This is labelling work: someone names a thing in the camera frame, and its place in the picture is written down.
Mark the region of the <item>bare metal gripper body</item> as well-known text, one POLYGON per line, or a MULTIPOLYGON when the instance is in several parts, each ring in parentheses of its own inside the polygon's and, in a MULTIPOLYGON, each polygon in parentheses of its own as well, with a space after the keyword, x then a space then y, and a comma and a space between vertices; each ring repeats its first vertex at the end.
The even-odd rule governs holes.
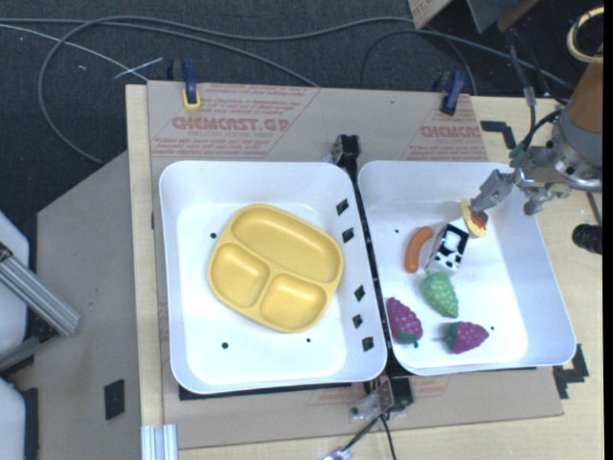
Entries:
POLYGON ((513 180, 528 199, 566 197, 571 190, 602 192, 602 171, 561 144, 513 150, 513 180))

